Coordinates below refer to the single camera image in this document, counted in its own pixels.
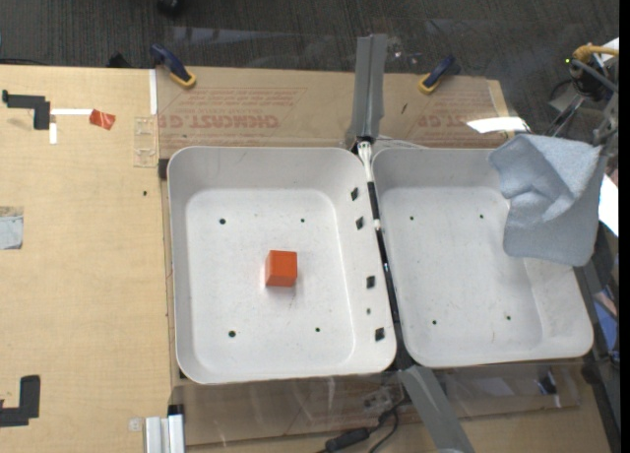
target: towel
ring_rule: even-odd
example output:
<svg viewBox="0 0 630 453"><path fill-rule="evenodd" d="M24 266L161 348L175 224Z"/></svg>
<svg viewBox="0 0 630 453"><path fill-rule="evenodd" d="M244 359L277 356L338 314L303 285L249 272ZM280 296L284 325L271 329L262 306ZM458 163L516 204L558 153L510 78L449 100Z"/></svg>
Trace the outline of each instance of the towel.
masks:
<svg viewBox="0 0 630 453"><path fill-rule="evenodd" d="M520 134L490 153L501 193L511 201L505 253L576 267L589 262L606 166L600 152L583 142Z"/></svg>

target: dark floor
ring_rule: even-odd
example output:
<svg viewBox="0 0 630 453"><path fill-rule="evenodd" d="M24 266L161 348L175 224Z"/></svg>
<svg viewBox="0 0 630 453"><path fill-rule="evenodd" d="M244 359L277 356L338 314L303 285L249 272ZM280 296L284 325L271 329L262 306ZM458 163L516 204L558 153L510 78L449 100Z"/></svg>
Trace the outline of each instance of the dark floor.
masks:
<svg viewBox="0 0 630 453"><path fill-rule="evenodd" d="M0 57L104 66L120 51L150 67L161 42L191 66L352 71L356 37L384 32L388 71L424 73L453 54L461 73L500 80L541 133L565 57L619 37L619 0L187 0L174 20L156 1L0 0Z"/></svg>

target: power cord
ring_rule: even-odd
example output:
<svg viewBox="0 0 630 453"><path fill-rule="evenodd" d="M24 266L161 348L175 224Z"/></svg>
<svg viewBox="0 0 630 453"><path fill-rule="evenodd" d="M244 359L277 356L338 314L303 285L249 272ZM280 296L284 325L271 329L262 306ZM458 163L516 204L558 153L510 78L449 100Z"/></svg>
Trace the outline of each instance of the power cord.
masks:
<svg viewBox="0 0 630 453"><path fill-rule="evenodd" d="M318 451L317 453L335 453L337 451L341 451L346 449L358 442L364 441L369 436L374 433L376 430L380 429L389 419L390 417L394 417L394 426L393 428L385 435L382 439L380 439L376 444L372 446L369 450L369 453L376 453L376 450L380 448L394 433L398 430L399 425L399 416L398 416L398 407L402 404L409 403L409 398L404 398L399 401L396 405L394 405L391 409L385 411L379 418L378 423L371 427L363 427L356 428L354 430L349 430L347 432L338 435L337 437L333 437L326 441L326 445L324 449Z"/></svg>

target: orange block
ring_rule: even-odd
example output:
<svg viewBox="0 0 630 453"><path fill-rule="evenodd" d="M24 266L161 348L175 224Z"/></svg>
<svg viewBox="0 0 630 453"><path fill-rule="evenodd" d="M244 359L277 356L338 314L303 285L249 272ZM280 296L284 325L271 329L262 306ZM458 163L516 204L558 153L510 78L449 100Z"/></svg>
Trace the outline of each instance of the orange block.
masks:
<svg viewBox="0 0 630 453"><path fill-rule="evenodd" d="M293 287L297 280L297 253L270 250L265 262L267 287Z"/></svg>

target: chair wheel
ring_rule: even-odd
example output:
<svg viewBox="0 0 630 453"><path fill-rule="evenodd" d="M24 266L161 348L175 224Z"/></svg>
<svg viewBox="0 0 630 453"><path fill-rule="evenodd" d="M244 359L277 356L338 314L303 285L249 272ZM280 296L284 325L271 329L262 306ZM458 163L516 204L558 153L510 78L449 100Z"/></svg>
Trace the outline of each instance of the chair wheel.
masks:
<svg viewBox="0 0 630 453"><path fill-rule="evenodd" d="M184 0L157 0L157 9L174 17L178 15L184 8Z"/></svg>

